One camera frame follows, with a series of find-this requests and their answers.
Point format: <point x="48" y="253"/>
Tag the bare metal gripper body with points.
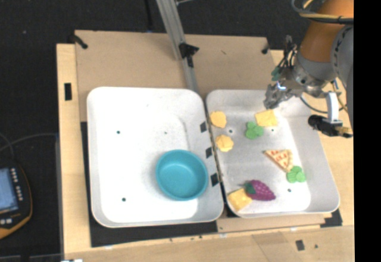
<point x="303" y="82"/>

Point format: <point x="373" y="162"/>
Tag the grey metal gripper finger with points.
<point x="276" y="102"/>
<point x="269" y="94"/>

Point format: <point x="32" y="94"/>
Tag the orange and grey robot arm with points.
<point x="326" y="31"/>

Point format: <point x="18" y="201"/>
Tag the yellow square cheese slice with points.
<point x="266" y="118"/>

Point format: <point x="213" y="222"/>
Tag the green broccoli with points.
<point x="253" y="131"/>
<point x="296" y="175"/>

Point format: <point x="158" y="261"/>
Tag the pizza slice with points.
<point x="279" y="158"/>

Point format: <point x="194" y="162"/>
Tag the yellow biscuit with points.
<point x="224" y="143"/>
<point x="218" y="119"/>

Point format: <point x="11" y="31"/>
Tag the white plastic tray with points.
<point x="134" y="150"/>
<point x="256" y="162"/>

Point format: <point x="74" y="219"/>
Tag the purple grapes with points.
<point x="262" y="190"/>

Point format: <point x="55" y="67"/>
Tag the yellow cheese wedge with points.
<point x="239" y="199"/>

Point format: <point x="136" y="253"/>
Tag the teal bowl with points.
<point x="181" y="176"/>

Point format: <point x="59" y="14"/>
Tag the brown cardboard board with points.
<point x="134" y="61"/>

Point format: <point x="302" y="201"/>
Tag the black cylinder on white bracket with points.
<point x="327" y="125"/>

